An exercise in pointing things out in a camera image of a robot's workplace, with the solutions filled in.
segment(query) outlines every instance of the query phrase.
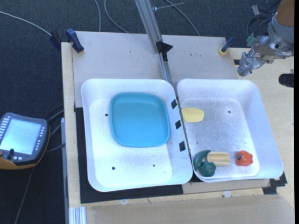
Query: blue plate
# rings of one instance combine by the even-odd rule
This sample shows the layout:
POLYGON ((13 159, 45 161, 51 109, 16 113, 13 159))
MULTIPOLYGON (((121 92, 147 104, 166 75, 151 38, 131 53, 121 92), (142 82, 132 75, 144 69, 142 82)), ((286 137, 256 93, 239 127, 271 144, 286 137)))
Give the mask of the blue plate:
POLYGON ((170 125, 162 99, 145 93, 120 93, 110 103, 115 140, 127 147, 157 147, 166 143, 170 125))

